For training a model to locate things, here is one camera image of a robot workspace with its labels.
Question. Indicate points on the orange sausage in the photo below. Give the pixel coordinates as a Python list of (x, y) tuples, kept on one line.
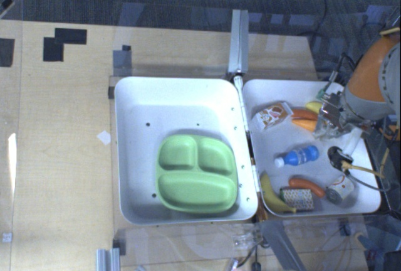
[(307, 185), (304, 113)]

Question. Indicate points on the white can with orange print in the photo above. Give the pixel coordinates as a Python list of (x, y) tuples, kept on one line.
[(341, 188)]

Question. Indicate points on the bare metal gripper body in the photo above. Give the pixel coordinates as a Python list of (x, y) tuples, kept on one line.
[(331, 106)]

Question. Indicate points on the blue bottle with white cap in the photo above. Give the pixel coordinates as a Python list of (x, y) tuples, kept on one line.
[(299, 156)]

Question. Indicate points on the small yellow toy fruit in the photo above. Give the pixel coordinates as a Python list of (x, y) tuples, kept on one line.
[(313, 105)]

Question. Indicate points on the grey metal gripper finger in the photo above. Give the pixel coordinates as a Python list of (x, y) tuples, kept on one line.
[(320, 130), (340, 131)]

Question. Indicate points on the yellow banana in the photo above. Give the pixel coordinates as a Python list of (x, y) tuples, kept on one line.
[(271, 196)]

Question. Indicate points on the white plastic tray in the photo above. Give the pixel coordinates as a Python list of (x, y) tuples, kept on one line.
[(175, 106), (282, 88)]

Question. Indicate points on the orange and white carton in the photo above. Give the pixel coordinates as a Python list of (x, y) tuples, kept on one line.
[(271, 116)]

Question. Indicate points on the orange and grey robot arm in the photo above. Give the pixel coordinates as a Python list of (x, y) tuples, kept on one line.
[(366, 78)]

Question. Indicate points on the green divided plate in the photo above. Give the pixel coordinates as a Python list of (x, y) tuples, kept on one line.
[(195, 182)]

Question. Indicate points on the light orange carrot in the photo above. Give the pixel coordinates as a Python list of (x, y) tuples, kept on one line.
[(306, 125)]

